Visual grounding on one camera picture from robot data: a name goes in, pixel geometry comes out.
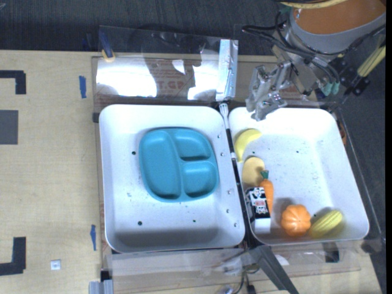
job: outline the blue plate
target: blue plate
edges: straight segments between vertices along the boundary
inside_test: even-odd
[[[139,163],[147,191],[163,202],[206,197],[219,182],[211,144],[193,129],[149,131],[140,141]]]

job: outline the sink basin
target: sink basin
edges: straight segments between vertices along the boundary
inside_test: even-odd
[[[242,242],[243,212],[223,118],[216,110],[110,105],[100,113],[99,129],[105,235],[112,249],[122,253],[207,249]],[[158,140],[170,141],[171,146],[162,149]],[[168,197],[160,187],[155,188],[158,195],[151,194],[152,176],[143,180],[141,160],[144,165],[154,160],[140,157],[145,141],[157,143],[165,156],[181,159],[182,172],[175,175],[183,178],[181,185]]]
[[[259,157],[274,184],[270,232],[253,232],[264,244],[308,244],[363,239],[369,220],[335,118],[318,108],[280,108],[255,121],[244,107],[229,115],[233,136],[257,129],[262,137],[249,143],[243,158]],[[242,175],[244,163],[238,164]],[[242,180],[242,187],[249,187]],[[329,210],[343,221],[326,235],[291,237],[282,229],[281,215],[288,205],[304,205],[314,223]]]

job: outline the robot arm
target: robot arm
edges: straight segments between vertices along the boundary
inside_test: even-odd
[[[332,64],[357,46],[365,37],[385,27],[386,0],[275,0],[290,7],[283,27],[269,35],[244,27],[273,44],[277,65],[271,71],[257,67],[246,99],[256,120],[287,103],[279,91],[295,86],[305,97],[318,90],[324,96],[337,94],[341,78]],[[366,76],[385,55],[385,45],[376,49],[358,77]]]

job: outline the toy carrot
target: toy carrot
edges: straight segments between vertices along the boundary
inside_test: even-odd
[[[274,201],[274,186],[272,182],[268,179],[268,170],[263,170],[260,172],[263,180],[260,182],[259,186],[264,187],[265,197],[267,199],[267,205],[269,213],[272,214],[272,205]]]

